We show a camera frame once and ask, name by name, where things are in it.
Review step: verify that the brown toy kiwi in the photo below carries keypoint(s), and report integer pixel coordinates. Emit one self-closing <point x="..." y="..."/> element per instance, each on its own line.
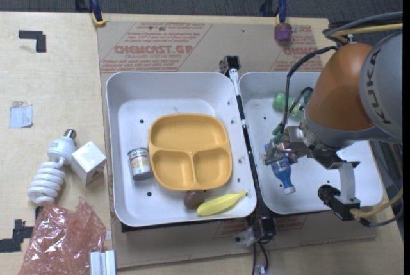
<point x="192" y="199"/>

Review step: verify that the blue plastic bottle white cap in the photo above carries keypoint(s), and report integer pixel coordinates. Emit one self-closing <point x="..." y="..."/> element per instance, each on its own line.
<point x="284" y="176"/>

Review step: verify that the small white soup can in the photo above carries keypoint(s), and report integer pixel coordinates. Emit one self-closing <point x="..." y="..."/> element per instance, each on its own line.
<point x="140" y="164"/>

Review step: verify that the white spiral light bulb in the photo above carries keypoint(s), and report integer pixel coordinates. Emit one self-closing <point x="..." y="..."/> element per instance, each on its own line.
<point x="48" y="177"/>

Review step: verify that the brown cardboard board red print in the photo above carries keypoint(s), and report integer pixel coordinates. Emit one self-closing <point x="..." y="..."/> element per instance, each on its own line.
<point x="192" y="43"/>

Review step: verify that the pink bubble wrap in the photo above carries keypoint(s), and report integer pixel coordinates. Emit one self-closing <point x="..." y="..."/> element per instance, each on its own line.
<point x="61" y="241"/>

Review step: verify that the yellow banana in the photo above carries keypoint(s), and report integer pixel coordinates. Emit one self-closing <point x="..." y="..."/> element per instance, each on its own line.
<point x="219" y="204"/>

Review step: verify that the green plastic bottle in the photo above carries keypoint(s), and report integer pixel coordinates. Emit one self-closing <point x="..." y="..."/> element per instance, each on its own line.
<point x="281" y="101"/>

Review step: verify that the yellow divided plate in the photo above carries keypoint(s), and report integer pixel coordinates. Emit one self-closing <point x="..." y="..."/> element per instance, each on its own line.
<point x="189" y="136"/>

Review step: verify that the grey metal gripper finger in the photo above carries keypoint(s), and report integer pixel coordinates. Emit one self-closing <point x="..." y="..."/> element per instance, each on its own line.
<point x="269" y="154"/>
<point x="290" y="158"/>

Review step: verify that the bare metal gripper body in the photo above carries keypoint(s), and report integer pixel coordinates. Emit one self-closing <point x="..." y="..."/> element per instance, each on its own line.
<point x="304" y="147"/>

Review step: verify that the thin black and white rod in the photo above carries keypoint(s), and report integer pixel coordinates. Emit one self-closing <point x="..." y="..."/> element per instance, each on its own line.
<point x="246" y="132"/>

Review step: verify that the white plastic tray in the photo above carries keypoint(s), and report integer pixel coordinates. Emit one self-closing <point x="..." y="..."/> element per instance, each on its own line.
<point x="320" y="190"/>
<point x="134" y="107"/>

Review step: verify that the black cylinder on white bracket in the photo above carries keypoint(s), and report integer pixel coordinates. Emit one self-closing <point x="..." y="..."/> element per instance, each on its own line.
<point x="339" y="203"/>

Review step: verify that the white cube box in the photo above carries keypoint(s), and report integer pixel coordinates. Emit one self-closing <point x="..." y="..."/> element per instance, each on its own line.
<point x="87" y="163"/>

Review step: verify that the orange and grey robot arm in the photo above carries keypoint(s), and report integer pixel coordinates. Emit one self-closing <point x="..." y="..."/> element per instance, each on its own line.
<point x="339" y="97"/>

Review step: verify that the purple toy cupcake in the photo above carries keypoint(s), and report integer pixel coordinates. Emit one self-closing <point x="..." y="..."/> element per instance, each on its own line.
<point x="283" y="32"/>

